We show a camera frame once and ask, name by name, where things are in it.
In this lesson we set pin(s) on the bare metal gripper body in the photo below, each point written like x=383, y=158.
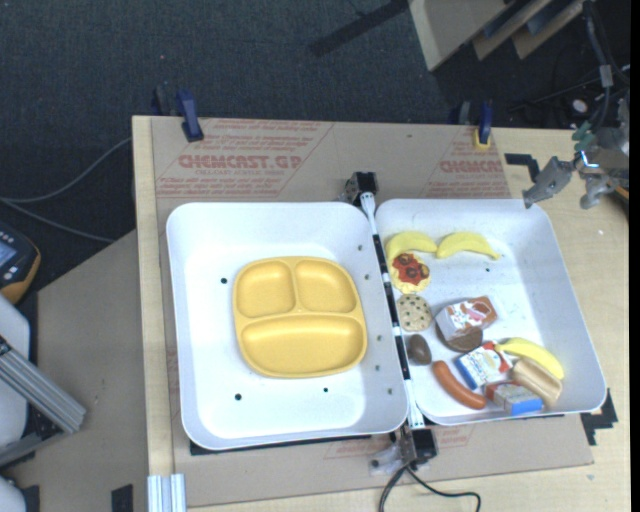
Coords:
x=612, y=152

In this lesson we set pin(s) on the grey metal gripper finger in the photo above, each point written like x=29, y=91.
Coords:
x=549, y=179
x=597, y=189

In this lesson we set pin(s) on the white plastic tray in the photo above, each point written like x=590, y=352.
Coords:
x=210, y=250
x=540, y=280

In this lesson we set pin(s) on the yellow banana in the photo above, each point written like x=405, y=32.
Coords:
x=537, y=355
x=467, y=244
x=412, y=242

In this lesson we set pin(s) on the orange and white carton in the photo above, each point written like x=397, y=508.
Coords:
x=467, y=316

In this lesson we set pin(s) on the pizza slice with red topping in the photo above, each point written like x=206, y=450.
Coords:
x=410, y=272

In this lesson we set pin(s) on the thin black and white rod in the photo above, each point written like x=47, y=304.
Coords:
x=384, y=270

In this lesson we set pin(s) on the tan biscuit with dark chips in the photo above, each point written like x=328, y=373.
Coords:
x=414, y=312

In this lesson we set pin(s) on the white and blue carton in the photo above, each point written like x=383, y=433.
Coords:
x=482, y=365

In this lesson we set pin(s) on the tan bread roll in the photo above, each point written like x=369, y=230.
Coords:
x=537, y=382

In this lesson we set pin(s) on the brown chocolate lump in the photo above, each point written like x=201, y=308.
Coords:
x=419, y=349

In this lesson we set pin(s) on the red and blue carton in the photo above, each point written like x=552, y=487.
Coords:
x=515, y=397

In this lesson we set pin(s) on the orange sausage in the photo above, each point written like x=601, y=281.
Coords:
x=457, y=387

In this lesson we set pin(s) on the brown cardboard board red print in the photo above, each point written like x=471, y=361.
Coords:
x=310, y=160

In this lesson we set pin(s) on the yellow divided plate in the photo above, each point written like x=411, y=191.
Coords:
x=300, y=340

